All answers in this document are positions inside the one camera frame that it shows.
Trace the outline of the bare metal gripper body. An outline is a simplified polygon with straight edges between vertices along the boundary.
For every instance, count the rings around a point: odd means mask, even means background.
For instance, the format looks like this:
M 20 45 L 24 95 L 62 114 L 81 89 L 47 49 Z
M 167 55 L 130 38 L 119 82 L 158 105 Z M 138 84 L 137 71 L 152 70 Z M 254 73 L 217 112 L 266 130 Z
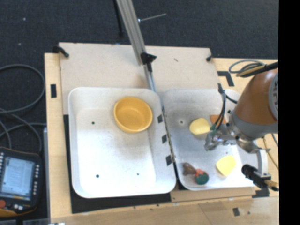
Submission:
M 218 138 L 235 139 L 236 145 L 247 153 L 255 153 L 260 149 L 254 139 L 243 133 L 236 125 L 213 125 L 211 126 L 211 137 L 216 142 Z

